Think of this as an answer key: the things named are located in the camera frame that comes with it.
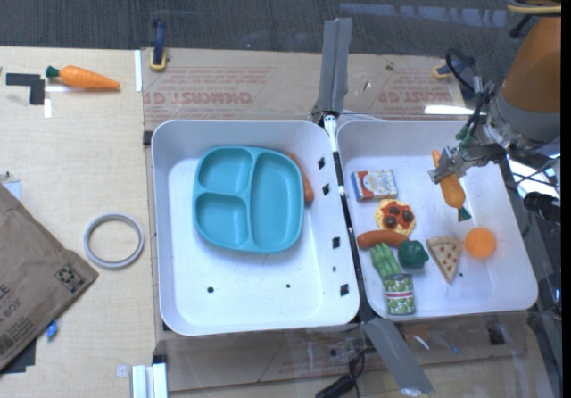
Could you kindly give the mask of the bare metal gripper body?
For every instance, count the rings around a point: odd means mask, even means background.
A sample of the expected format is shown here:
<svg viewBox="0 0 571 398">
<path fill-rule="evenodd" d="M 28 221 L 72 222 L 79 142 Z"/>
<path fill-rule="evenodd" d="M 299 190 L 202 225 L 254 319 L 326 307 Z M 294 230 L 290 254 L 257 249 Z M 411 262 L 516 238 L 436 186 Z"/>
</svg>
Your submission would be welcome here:
<svg viewBox="0 0 571 398">
<path fill-rule="evenodd" d="M 500 131 L 487 119 L 468 120 L 456 135 L 453 160 L 464 160 L 471 167 L 501 162 L 507 152 Z"/>
</svg>

